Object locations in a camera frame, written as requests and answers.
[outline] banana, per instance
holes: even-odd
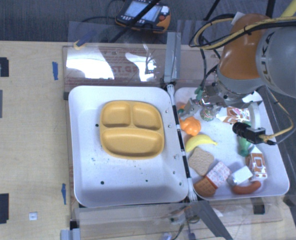
[[[213,141],[208,135],[206,134],[199,134],[196,136],[191,137],[185,144],[185,149],[187,152],[192,151],[196,146],[201,144],[214,144],[217,145],[218,143]]]

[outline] dark floor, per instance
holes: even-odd
[[[89,22],[114,24],[106,21],[106,8],[111,0],[0,0],[0,40],[67,42],[69,22],[81,22],[88,17],[103,16]],[[203,22],[215,0],[162,0],[171,8],[170,31],[182,31],[182,24]],[[292,0],[275,0],[272,17],[278,17]],[[108,15],[114,17],[122,7],[114,1]],[[236,12],[266,14],[268,0],[221,0],[213,16]],[[216,28],[217,37],[226,29]],[[296,122],[296,100],[276,95]],[[281,111],[271,111],[278,120],[272,122],[275,130],[286,127],[286,117]],[[290,179],[290,190],[285,202],[291,207],[296,223],[296,132],[280,145],[280,151]]]

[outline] toy sausage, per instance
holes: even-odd
[[[246,195],[246,194],[251,194],[255,192],[260,187],[261,187],[261,183],[256,180],[256,181],[253,181],[248,186],[239,186],[239,185],[233,186],[232,191],[238,195]]]

